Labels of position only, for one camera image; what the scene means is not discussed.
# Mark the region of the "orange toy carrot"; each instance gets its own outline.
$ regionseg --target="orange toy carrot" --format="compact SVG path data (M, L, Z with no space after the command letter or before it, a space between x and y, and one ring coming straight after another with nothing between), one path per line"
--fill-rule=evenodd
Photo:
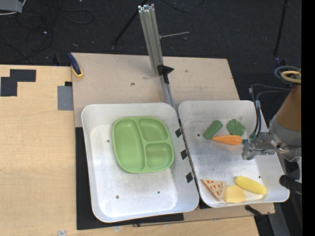
M243 142L242 137L237 135L215 136L212 140L230 145L239 145Z

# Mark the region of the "wooden board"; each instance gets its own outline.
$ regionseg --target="wooden board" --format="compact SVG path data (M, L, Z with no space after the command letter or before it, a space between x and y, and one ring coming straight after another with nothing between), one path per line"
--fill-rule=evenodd
M74 112L58 110L57 99L57 87L71 81L70 67L0 65L0 75L9 76L10 69L36 69L36 82L18 82L17 96L0 97L1 235L58 235L58 230L72 236L117 235L113 228L76 230ZM206 210L185 217L207 221L122 226L120 234L259 235L252 214L243 209ZM229 216L241 217L212 220Z
M90 104L166 102L149 56L73 53L84 75L72 75L76 127ZM226 59L163 57L176 108L185 100L238 100Z

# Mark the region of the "cable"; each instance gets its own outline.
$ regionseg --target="cable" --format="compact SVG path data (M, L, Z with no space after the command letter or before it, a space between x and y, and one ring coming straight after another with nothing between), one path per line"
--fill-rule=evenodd
M289 84L292 84L292 83L301 83L301 80L299 80L299 81L295 81L295 82L293 82L293 81L289 81L288 79L286 79L286 78L283 78L282 76L281 76L281 74L282 74L282 72L283 72L283 70L284 71L291 71L291 74L292 73L295 73L295 72L299 72L299 74L301 74L302 73L302 69L300 69L300 68L297 68L297 67L295 67L295 66L291 66L291 65L282 65L282 66L279 66L279 67L277 67L276 69L275 69L275 71L274 71L274 75L276 76L276 78L278 78L279 80L281 80L283 83L289 83Z
M22 8L24 7L24 4L26 3L27 0L24 0L22 3ZM17 11L13 11L13 12L7 12L7 13L0 13L0 16L5 16L5 15L13 15L16 14Z
M175 10L178 10L178 11L181 11L181 12L189 12L189 11L193 11L193 10L197 9L200 5L203 4L203 2L204 2L205 0L202 0L202 1L200 2L200 4L198 4L195 8L189 9L189 10L181 10L181 9L175 7L174 5L172 5L171 3L169 3L169 2L167 2L167 1L165 1L165 0L160 0L160 1L162 1L162 2L164 2L165 4L171 6L171 7L172 7L173 9L175 9Z
M253 92L253 87L255 87L255 86L263 87L266 89L273 89L273 90L267 90L267 91L260 92L255 97L254 92ZM250 135L250 138L253 138L253 137L257 138L259 136L260 130L261 130L261 113L260 113L260 102L259 102L260 96L263 94L266 94L266 93L289 92L291 90L292 90L291 88L279 88L279 87L273 87L273 86L266 86L264 84L252 84L249 87L249 92L250 92L250 95L252 97L253 103L255 105L255 110L256 110L256 125L255 125L253 132Z
M300 74L301 72L297 72L297 71L284 71L280 74L281 78L283 78L285 81L289 81L292 83L302 83L302 79L293 79L287 76L287 74Z
M0 35L0 37L5 40L6 44L12 46L19 53L23 54L22 58L14 60L0 60L1 63L12 63L29 59L30 63L33 64L33 62L31 61L31 57L34 57L36 54L48 49L53 44L54 40L53 26L56 23L58 17L65 18L76 24L88 24L94 20L94 13L89 9L70 10L61 8L59 6L58 0L39 1L44 5L43 8L40 8L38 11L28 9L26 11L27 13L23 14L18 13L16 14L15 17L17 24L19 24L21 27L29 29L29 32L26 34L25 37L25 42L26 46L33 50L33 52L30 54L25 54L17 47L15 47L12 43L8 42L5 37ZM90 18L85 21L73 20L70 17L61 14L60 13L61 11L72 13L84 12L88 13Z

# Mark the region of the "green divided plate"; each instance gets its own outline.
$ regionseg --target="green divided plate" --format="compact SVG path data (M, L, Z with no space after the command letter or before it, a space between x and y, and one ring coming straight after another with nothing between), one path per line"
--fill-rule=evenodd
M174 162L166 125L153 117L125 117L113 125L113 146L120 167L129 173L157 172Z

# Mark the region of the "toy pizza slice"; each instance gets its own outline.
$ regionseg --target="toy pizza slice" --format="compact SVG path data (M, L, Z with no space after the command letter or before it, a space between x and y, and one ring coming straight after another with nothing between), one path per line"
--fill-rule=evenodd
M211 179L203 179L201 180L201 182L217 201L220 201L223 198L225 190L226 190L225 181L214 181Z

